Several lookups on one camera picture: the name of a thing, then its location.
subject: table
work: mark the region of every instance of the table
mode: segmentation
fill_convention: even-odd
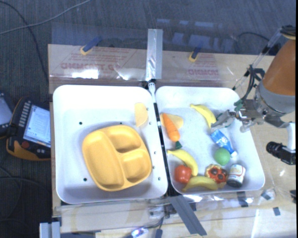
[[[73,50],[75,46],[68,45],[49,45],[49,69],[50,69],[50,95],[54,90],[63,84],[101,84],[101,85],[121,85],[124,80],[113,80],[109,76],[107,79],[88,79],[88,78],[70,78],[62,76],[62,66],[65,59],[75,57]],[[132,55],[127,56],[129,68],[143,67],[143,59],[146,58],[146,51],[128,50]],[[163,51],[163,57],[170,64],[173,61],[176,66],[163,67],[161,84],[174,84],[182,79],[185,85],[202,86],[223,86],[232,87],[235,80],[241,78],[246,68],[251,64],[256,56],[253,55],[227,55],[227,54],[202,54],[200,59],[208,59],[207,64],[200,64],[198,69],[188,69],[186,67],[187,52],[169,52]],[[267,69],[272,61],[272,56],[266,56],[260,62],[259,66]],[[208,67],[212,75],[206,76],[205,80],[199,79],[199,70]],[[128,80],[130,85],[140,86],[140,77],[136,76]],[[244,87],[237,91],[241,94]],[[51,128],[53,128],[53,103],[51,108]],[[284,121],[296,121],[295,112],[283,117]],[[296,167],[289,166],[279,159],[266,152],[266,144],[270,141],[287,142],[287,131],[277,129],[269,124],[256,125],[251,128],[251,133],[255,141],[257,152],[259,154],[266,177],[263,194],[252,195],[246,198],[249,201],[247,207],[239,205],[236,199],[229,198],[224,201],[208,201],[208,203],[199,203],[196,205],[196,216],[201,221],[209,237],[296,237],[297,235],[297,215],[296,204],[290,193],[296,190]],[[54,130],[51,131],[52,137],[52,186],[53,186],[53,217],[60,217],[60,232],[81,233],[92,232],[95,237],[125,237],[132,230],[143,225],[155,225],[161,218],[161,205],[167,204],[165,201],[135,201],[135,202],[108,202],[91,203],[80,205],[64,205],[57,196],[55,188],[55,151]],[[162,225],[163,234],[168,237],[195,237],[191,235],[182,223],[178,214],[172,214],[169,218],[164,218]],[[156,228],[149,229],[149,232],[142,237],[152,237]]]

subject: yellow banana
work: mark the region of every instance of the yellow banana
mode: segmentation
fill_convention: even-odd
[[[189,182],[185,185],[182,191],[186,192],[188,189],[195,188],[198,186],[206,187],[211,190],[218,189],[217,183],[212,178],[204,176],[195,176],[190,178]]]
[[[168,154],[172,154],[175,157],[182,160],[192,171],[192,176],[197,176],[199,172],[199,167],[195,159],[192,157],[191,154],[189,154],[187,151],[184,151],[182,149],[177,149],[174,151],[167,150]]]
[[[217,121],[215,115],[212,113],[212,111],[204,106],[204,105],[190,105],[191,108],[194,108],[197,112],[199,112],[201,115],[204,116],[206,119],[208,126],[211,127],[211,124],[215,123]]]

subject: red tomato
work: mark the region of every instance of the red tomato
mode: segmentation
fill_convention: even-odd
[[[185,165],[179,165],[174,169],[174,179],[180,183],[188,183],[192,170]]]

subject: yellow divided plate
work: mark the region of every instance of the yellow divided plate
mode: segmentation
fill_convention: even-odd
[[[134,186],[152,170],[149,152],[130,126],[114,125],[91,132],[83,140],[82,152],[91,177],[102,190]]]

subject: soda can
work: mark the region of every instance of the soda can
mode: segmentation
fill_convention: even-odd
[[[233,164],[229,170],[226,183],[232,187],[241,187],[244,181],[246,168],[240,164]]]

